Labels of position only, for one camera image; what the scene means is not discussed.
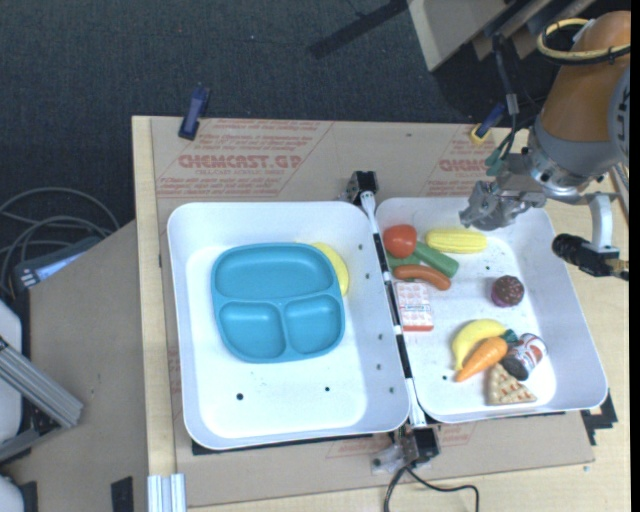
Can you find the blue divided plate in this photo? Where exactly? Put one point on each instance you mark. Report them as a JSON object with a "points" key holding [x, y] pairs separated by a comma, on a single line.
{"points": [[275, 280]]}

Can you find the red and white carton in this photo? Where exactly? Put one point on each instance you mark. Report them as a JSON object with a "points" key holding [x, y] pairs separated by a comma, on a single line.
{"points": [[414, 307]]}

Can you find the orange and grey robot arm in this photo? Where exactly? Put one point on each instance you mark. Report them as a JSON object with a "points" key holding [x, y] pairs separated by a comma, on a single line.
{"points": [[580, 100]]}

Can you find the orange toy sausage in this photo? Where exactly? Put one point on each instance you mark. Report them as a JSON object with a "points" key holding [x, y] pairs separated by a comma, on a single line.
{"points": [[425, 276]]}

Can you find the yellow toy lemon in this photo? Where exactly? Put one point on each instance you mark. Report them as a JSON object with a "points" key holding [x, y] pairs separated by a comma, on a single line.
{"points": [[340, 267]]}

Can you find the yellow toy corn cob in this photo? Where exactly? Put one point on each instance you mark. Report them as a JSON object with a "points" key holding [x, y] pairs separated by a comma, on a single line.
{"points": [[457, 241]]}

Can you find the red and white can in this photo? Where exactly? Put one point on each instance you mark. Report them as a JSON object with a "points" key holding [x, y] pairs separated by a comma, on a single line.
{"points": [[531, 349]]}

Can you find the white plastic tray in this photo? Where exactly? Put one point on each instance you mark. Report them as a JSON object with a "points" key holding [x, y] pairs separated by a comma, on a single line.
{"points": [[565, 310], [280, 400]]}

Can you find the brown cardboard board red print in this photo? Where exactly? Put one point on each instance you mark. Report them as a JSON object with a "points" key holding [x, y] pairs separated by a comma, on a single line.
{"points": [[310, 150]]}

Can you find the yellow banana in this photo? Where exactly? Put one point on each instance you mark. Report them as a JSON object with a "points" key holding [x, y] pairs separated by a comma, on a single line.
{"points": [[472, 335]]}

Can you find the green toy cucumber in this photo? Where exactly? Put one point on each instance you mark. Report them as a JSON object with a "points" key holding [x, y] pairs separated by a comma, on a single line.
{"points": [[440, 260]]}

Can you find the red toy tomato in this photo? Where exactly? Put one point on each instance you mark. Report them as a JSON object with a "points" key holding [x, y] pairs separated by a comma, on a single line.
{"points": [[400, 240]]}

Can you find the black cylinder on white bracket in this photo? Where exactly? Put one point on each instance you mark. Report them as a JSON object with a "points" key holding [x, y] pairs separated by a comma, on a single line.
{"points": [[582, 252]]}

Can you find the dark brown biscuit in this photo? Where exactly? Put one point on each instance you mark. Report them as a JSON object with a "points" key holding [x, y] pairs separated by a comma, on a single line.
{"points": [[516, 367]]}

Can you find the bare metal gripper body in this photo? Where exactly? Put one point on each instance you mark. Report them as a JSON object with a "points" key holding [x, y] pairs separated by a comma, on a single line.
{"points": [[520, 182]]}

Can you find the orange carrot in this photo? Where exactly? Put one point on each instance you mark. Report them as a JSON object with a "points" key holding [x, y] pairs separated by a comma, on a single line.
{"points": [[485, 356]]}

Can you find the toy pizza slice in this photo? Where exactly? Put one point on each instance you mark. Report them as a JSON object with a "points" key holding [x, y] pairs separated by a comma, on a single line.
{"points": [[505, 390]]}

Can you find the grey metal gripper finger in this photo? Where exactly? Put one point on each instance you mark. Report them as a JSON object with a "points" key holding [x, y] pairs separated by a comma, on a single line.
{"points": [[475, 207], [502, 216]]}

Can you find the thin black and white rod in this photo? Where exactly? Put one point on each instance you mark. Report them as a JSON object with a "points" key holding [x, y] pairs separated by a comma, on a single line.
{"points": [[400, 335]]}

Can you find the brown toy doughnut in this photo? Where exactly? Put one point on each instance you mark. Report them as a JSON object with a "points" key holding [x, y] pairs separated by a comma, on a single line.
{"points": [[507, 291]]}

